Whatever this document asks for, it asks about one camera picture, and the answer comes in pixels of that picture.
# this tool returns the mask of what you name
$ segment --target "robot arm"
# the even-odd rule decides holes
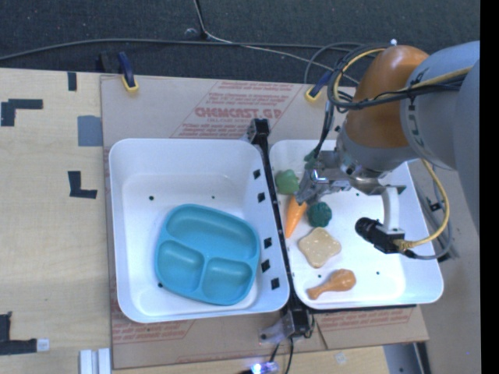
[[[352,101],[342,100],[337,92],[342,74],[358,57],[374,51],[381,52],[361,79]],[[393,231],[398,215],[393,195],[394,190],[400,193],[405,187],[382,185],[379,180],[403,162],[422,158],[458,172],[480,233],[479,88],[479,41],[433,55],[396,45],[354,51],[331,77],[323,134],[306,158],[296,200],[312,204],[322,195],[352,187],[367,195],[382,195],[384,223],[363,218],[356,230],[384,252],[400,252],[408,243],[393,244],[404,236]],[[349,112],[335,149],[322,151],[334,107]]]

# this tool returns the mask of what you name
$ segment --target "toy chicken leg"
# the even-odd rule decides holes
[[[286,215],[286,225],[285,225],[285,237],[291,237],[291,234],[295,230],[298,225],[300,219],[303,214],[306,212],[306,202],[303,202],[301,205],[296,201],[295,196],[291,196],[288,205],[288,213]]]
[[[335,270],[324,284],[309,288],[306,293],[310,299],[317,299],[325,291],[348,291],[356,284],[355,274],[348,269]]]

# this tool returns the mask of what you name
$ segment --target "blue clamp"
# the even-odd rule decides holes
[[[320,96],[320,89],[322,89],[322,87],[327,82],[329,82],[329,79],[331,78],[332,75],[333,75],[332,71],[326,71],[325,74],[323,74],[322,77],[319,79],[317,84],[313,87],[310,87],[306,91],[306,93],[305,93],[306,100],[311,102],[311,103],[314,102],[315,100],[317,100],[317,98],[319,98],[319,96]]]
[[[121,51],[118,53],[119,66],[123,71],[122,81],[126,91],[134,92],[139,88],[139,84],[133,77],[133,70],[126,54]]]

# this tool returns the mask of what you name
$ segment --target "toy carrot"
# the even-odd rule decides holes
[[[286,217],[286,225],[285,225],[285,237],[291,237],[291,234],[296,228],[299,220],[302,218],[303,214],[306,211],[306,202],[303,202],[301,205],[296,201],[295,196],[291,196],[288,205],[288,215]]]

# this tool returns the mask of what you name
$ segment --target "light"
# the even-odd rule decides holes
[[[279,365],[276,362],[255,363],[251,366],[253,374],[271,374],[279,370]]]

